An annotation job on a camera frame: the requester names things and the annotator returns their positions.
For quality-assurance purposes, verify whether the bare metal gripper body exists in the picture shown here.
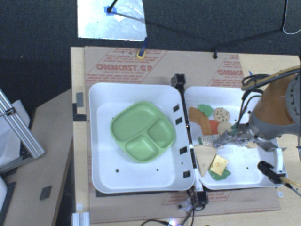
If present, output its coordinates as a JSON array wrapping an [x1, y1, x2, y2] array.
[[225, 123, 260, 145]]

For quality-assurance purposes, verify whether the beige round toy biscuit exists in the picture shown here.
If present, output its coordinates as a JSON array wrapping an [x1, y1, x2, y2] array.
[[216, 121, 233, 135]]

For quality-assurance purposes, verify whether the white patterned packet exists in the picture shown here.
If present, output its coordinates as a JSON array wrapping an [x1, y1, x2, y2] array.
[[198, 135, 221, 147]]

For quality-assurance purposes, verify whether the red toy tomato slice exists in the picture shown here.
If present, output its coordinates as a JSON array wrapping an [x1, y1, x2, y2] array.
[[208, 120, 220, 135]]

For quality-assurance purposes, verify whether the chocolate chip toy biscuit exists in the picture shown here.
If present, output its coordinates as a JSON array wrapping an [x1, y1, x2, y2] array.
[[213, 107, 230, 123]]

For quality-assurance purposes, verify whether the yellow toy cheese slice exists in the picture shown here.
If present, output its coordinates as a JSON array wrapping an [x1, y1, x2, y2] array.
[[209, 154, 229, 176]]

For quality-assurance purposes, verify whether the orange toy bread slice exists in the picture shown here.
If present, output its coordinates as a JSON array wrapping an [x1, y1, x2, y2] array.
[[188, 106, 214, 136]]

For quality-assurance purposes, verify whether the green toy broccoli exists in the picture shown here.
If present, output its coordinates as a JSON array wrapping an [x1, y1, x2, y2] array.
[[198, 104, 214, 118]]

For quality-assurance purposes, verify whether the green toy lettuce leaf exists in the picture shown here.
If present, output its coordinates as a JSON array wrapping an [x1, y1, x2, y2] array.
[[208, 167, 232, 181]]

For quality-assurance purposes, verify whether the thin black and white rod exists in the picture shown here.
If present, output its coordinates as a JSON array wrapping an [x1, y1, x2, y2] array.
[[178, 84, 201, 193]]

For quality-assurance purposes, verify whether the white plastic tray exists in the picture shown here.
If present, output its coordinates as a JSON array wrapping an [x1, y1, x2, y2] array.
[[184, 86, 288, 190], [88, 82, 196, 194]]

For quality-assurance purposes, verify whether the green divided plate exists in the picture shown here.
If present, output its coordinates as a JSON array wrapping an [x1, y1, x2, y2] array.
[[109, 101, 177, 163]]

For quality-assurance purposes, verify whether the brown cardboard board red print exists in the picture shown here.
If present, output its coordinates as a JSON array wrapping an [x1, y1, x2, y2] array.
[[83, 46, 300, 224]]

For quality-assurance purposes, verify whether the black cylinder on white bracket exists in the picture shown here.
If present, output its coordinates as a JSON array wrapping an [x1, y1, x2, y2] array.
[[257, 147, 287, 185]]

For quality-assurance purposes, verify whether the black block with thin wires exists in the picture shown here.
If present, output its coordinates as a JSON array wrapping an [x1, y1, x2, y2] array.
[[187, 189, 209, 206], [171, 73, 187, 88]]

